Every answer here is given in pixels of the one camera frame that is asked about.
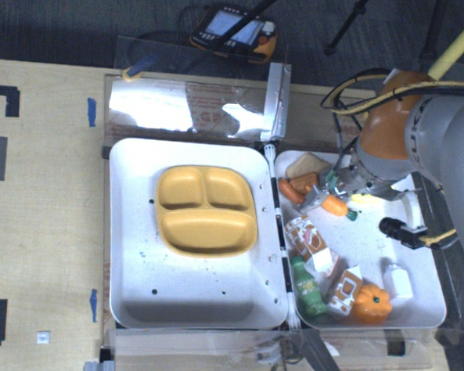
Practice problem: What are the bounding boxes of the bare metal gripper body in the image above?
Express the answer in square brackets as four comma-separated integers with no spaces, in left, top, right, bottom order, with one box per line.
[318,162,395,203]

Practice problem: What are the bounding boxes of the black cylinder on white bracket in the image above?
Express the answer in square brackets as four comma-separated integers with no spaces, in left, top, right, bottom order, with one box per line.
[377,187,432,250]

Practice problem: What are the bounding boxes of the small orange and white carton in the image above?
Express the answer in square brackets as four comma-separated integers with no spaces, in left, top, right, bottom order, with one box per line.
[326,263,365,319]

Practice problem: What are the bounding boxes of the orange carrot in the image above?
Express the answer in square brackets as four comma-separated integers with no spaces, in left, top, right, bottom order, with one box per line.
[318,193,360,222]

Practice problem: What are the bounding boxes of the green plastic bottle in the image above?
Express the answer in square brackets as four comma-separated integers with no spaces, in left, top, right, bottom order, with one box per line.
[286,255,332,321]

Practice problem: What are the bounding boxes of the orange pumpkin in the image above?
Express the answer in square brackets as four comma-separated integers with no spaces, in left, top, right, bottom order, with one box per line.
[350,282,394,326]

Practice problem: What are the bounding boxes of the thin black and white rod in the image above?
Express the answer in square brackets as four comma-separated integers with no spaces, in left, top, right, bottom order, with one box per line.
[251,142,312,332]

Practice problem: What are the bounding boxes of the orange sausage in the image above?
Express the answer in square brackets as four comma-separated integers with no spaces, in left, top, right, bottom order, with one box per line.
[275,177,308,205]

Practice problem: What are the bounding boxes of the yellow banana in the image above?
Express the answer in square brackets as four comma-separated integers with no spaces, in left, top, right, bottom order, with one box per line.
[349,192,386,207]

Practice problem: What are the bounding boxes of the white plastic bottle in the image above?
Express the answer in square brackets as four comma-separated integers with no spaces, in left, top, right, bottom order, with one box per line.
[379,261,416,301]

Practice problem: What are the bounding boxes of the yellow divided plate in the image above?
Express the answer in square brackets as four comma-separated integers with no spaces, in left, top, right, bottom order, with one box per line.
[151,162,263,262]

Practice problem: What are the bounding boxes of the brown biscuit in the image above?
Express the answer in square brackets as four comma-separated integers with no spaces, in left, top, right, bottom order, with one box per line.
[288,170,322,197]

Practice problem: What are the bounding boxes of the white plastic tray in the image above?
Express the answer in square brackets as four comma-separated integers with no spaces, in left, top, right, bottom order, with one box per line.
[98,135,300,340]
[264,148,457,338]

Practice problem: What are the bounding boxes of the tan bread slice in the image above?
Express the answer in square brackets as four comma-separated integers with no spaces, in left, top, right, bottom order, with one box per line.
[284,150,331,183]

